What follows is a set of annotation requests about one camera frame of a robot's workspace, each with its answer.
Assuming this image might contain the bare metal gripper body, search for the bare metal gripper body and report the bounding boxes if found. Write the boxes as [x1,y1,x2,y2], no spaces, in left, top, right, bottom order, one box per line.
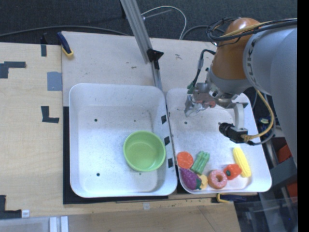
[192,82,239,110]

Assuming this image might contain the white plastic tray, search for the white plastic tray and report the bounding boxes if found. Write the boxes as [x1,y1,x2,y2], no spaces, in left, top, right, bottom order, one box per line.
[69,83,178,199]
[166,87,273,195]

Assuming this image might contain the orange toy orange slice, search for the orange toy orange slice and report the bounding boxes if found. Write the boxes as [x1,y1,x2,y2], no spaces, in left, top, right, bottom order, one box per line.
[176,151,195,170]

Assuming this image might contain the green toy asparagus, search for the green toy asparagus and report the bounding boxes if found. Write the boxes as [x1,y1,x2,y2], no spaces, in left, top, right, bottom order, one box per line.
[190,151,211,175]

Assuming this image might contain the green bowl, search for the green bowl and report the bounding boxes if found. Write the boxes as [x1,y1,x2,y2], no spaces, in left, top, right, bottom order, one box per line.
[123,130,167,173]

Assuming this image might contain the yellow toy corn cob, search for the yellow toy corn cob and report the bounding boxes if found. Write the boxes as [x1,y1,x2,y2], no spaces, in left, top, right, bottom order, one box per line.
[232,146,252,178]

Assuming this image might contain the purple toy grapes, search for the purple toy grapes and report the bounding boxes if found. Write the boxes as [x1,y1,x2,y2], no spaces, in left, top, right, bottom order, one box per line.
[179,167,202,191]

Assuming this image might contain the orange toy bell pepper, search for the orange toy bell pepper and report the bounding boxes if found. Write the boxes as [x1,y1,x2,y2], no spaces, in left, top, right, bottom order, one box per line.
[223,163,243,181]

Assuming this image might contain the small yellow toy food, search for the small yellow toy food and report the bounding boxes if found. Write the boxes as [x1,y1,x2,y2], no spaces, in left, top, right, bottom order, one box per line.
[197,174,209,189]

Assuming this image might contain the pink frosted toy doughnut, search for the pink frosted toy doughnut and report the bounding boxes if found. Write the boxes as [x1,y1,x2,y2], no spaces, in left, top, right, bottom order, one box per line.
[207,169,228,190]

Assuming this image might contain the pale wood board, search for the pale wood board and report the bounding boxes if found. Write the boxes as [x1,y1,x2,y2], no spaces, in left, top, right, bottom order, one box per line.
[61,30,258,204]

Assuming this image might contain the black cylinder on white bracket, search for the black cylinder on white bracket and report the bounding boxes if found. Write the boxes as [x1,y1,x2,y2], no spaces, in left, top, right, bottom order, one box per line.
[218,102,249,144]

